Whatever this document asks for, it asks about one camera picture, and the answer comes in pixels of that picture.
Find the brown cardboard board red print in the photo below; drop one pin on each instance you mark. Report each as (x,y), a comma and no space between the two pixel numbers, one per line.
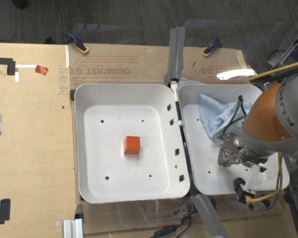
(129,66)

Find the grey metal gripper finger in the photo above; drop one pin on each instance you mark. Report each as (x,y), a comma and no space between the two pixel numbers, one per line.
(234,160)
(223,157)

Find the light blue cloth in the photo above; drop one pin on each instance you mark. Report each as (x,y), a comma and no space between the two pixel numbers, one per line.
(213,115)

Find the black cylinder on white bracket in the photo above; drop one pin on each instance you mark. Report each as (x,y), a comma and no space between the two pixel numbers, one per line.
(242,190)

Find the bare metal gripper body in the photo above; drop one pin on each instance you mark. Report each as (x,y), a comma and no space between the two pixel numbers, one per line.
(232,142)

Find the orange cube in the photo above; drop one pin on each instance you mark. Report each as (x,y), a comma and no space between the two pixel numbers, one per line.
(131,145)

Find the white plastic tray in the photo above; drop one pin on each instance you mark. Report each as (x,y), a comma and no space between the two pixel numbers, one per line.
(208,157)
(114,162)

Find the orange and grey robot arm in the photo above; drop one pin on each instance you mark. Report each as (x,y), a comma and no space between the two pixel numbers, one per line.
(265,118)

